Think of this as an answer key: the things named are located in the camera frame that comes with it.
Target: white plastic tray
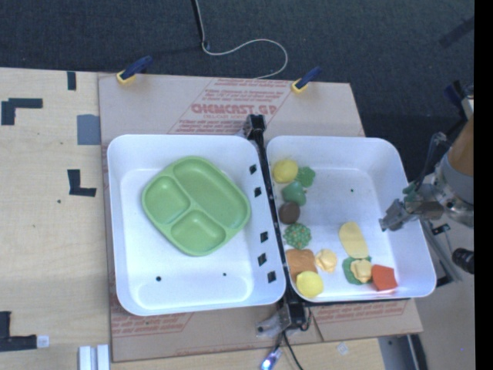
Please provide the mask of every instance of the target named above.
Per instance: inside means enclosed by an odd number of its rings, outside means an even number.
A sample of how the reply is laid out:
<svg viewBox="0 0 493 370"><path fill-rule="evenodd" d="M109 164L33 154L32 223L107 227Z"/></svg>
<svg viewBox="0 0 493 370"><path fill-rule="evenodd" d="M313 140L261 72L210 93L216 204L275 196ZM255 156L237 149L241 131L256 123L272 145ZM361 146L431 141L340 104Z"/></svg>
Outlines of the white plastic tray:
<svg viewBox="0 0 493 370"><path fill-rule="evenodd" d="M185 156L220 168L246 195L250 220L212 254L176 249L143 211L141 193ZM237 308L278 301L286 288L257 150L238 136L125 135L108 148L116 292L135 315Z"/></svg>
<svg viewBox="0 0 493 370"><path fill-rule="evenodd" d="M338 264L332 274L318 270L324 291L315 298L305 298L307 301L415 298L434 290L435 271L419 221L385 232L378 222L407 186L401 158L390 143L366 137L280 136L267 144L267 159L271 171L277 161L292 159L316 173L313 186L307 189L307 203L301 207L299 222L312 233L307 248L314 254L331 249L337 254ZM280 191L284 186L273 181L277 209L283 203ZM341 265L348 255L338 231L349 220L360 226L372 264L394 268L398 282L395 290L378 292L372 284L347 282ZM281 232L286 226L280 223Z"/></svg>

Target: white cable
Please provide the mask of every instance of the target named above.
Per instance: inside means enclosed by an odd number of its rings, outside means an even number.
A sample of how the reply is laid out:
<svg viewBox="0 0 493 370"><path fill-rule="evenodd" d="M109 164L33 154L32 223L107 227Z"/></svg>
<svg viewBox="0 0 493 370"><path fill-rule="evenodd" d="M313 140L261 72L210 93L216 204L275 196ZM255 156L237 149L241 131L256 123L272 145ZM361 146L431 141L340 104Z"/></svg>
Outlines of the white cable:
<svg viewBox="0 0 493 370"><path fill-rule="evenodd" d="M200 29L201 29L202 35L203 35L202 42L200 43L200 45L202 46L202 50L207 55L209 55L209 56L224 56L224 55L228 55L230 53L236 52L238 49L242 49L244 46L247 46L249 44L253 44L254 42L270 42L271 44L274 44L274 45L278 46L283 51L283 53L284 53L284 64L276 72L273 72L271 74L267 74L265 76L256 77L255 79L268 78L268 77L271 77L271 76L275 76L275 75L279 74L280 72L284 71L284 69L287 66L287 62L288 62L287 50L279 42L276 42L276 41L273 41L273 40L270 40L270 39L253 39L253 40L244 42L243 44L238 45L236 48L233 48L233 49L231 49L229 51L225 51L225 52L210 52L210 51L208 51L207 48L206 48L206 46L205 46L206 33L204 31L204 28L203 28L202 14L200 12L200 6L199 6L198 0L195 0L195 6L196 6L197 14L198 14L198 17L199 17Z"/></svg>

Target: green plate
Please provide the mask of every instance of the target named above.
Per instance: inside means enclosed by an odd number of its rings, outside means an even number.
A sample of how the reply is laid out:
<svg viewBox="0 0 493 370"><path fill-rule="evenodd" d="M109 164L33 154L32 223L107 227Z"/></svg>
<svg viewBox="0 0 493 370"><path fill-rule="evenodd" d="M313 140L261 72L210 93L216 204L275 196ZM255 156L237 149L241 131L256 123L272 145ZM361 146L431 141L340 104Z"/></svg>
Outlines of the green plate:
<svg viewBox="0 0 493 370"><path fill-rule="evenodd" d="M142 205L154 226L182 252L204 256L221 248L250 219L250 204L211 162L184 157L144 188Z"/></svg>

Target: dark background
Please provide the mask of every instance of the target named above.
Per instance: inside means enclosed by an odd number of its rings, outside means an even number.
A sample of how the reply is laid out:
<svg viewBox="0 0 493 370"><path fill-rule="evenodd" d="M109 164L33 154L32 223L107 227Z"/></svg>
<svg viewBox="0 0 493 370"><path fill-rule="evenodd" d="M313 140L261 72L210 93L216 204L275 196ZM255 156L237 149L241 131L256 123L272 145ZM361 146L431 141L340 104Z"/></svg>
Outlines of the dark background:
<svg viewBox="0 0 493 370"><path fill-rule="evenodd" d="M272 39L288 54L273 79L315 66L348 82L367 136L420 173L433 133L458 120L443 96L474 83L475 0L199 0L211 52ZM0 66L118 72L146 55L148 73L253 78L283 53L255 43L223 57L200 49L190 0L0 0Z"/></svg>

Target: black wire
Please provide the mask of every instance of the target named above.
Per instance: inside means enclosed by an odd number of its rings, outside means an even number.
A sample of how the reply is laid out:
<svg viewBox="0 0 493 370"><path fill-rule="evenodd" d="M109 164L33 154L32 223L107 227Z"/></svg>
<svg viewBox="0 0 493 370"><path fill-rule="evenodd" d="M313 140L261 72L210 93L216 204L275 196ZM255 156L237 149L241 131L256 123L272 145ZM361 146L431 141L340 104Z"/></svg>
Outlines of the black wire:
<svg viewBox="0 0 493 370"><path fill-rule="evenodd" d="M298 368L300 370L303 370L303 368L301 367L300 363L298 362L298 359L296 358L296 355L293 352L293 349L291 348L290 342L287 340L286 331L283 331L283 336L284 336L284 341L286 342L286 345L289 348L289 350L291 352L291 355L293 356L293 359L296 362Z"/></svg>

